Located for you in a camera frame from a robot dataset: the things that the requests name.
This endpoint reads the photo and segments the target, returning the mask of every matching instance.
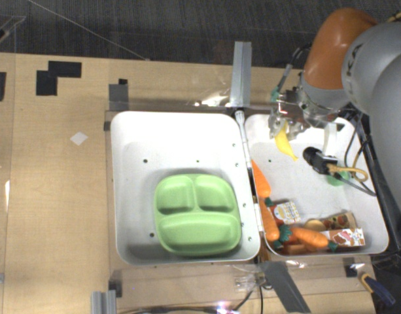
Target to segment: white sticker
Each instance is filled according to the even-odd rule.
[[[84,142],[86,139],[88,138],[88,136],[84,133],[82,133],[81,131],[79,131],[78,133],[76,133],[74,136],[72,136],[70,138],[70,140],[72,142],[74,142],[76,145],[81,145],[82,142]]]

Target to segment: yellow cable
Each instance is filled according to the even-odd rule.
[[[331,173],[341,172],[341,171],[351,172],[353,178],[361,183],[369,179],[369,175],[367,174],[367,172],[365,170],[355,168],[354,164],[353,167],[341,167],[334,164],[327,164],[327,168],[328,170],[330,170]],[[358,178],[356,176],[356,173],[360,173],[361,175],[363,175],[363,178]]]
[[[387,22],[394,22],[394,21],[396,21],[396,20],[399,20],[400,18],[401,18],[401,12],[399,12],[398,14],[395,14],[395,15],[391,16],[391,17],[387,20]]]

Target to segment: wooden surface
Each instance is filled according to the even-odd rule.
[[[155,293],[150,290],[153,286],[158,288],[158,284],[153,285],[158,269],[124,266],[112,258],[109,236],[114,238],[114,234],[110,231],[109,235],[103,123],[108,85],[117,84],[119,78],[128,79],[134,101],[177,99],[193,103],[215,93],[229,95],[232,68],[0,54],[1,60],[15,64],[15,100],[14,106],[11,104],[14,120],[7,117],[2,123],[4,126],[12,122],[13,129],[0,131],[1,139],[10,141],[12,136],[5,287],[3,308],[0,287],[0,313],[89,313],[91,292],[106,291],[115,268],[127,278],[129,292],[136,290],[127,295],[126,301],[118,300],[120,308],[138,308],[155,301],[172,304],[176,293],[172,290],[188,290],[190,285],[199,288],[192,287],[182,294],[185,303],[207,301],[211,290],[205,287],[207,275],[198,273],[202,268],[197,268],[194,275],[190,268],[182,267],[168,270],[169,275],[162,272],[162,289]],[[36,70],[47,70],[49,60],[81,61],[82,77],[59,78],[57,97],[37,97]],[[268,100],[282,72],[253,69],[253,103]],[[296,84],[296,80],[297,76],[291,74],[286,86]],[[0,103],[4,105],[10,107],[9,102]],[[80,146],[70,141],[79,131],[88,136]],[[369,263],[366,258],[365,269],[372,272]],[[234,291],[234,272],[227,272],[228,267],[217,269],[228,282],[214,289],[225,289],[233,296],[229,300],[242,299],[245,293]],[[371,296],[357,279],[345,278],[341,262],[334,267],[325,264],[323,268],[293,268],[292,275],[315,313],[374,313]],[[257,312],[257,296],[256,292],[252,295],[243,313]],[[265,297],[265,313],[284,313],[274,291],[265,293]]]

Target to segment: orange carrot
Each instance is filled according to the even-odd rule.
[[[315,230],[292,227],[290,231],[305,245],[309,245],[314,248],[325,248],[329,244],[329,240]]]
[[[266,239],[268,242],[274,242],[280,237],[279,227],[277,227],[273,213],[268,210],[264,200],[259,198],[258,203],[260,205],[264,231],[266,232]]]
[[[261,172],[260,168],[257,166],[257,164],[255,164],[253,160],[251,160],[251,164],[253,165],[253,173],[257,194],[261,198],[268,198],[271,194],[270,184],[268,183],[264,174]]]

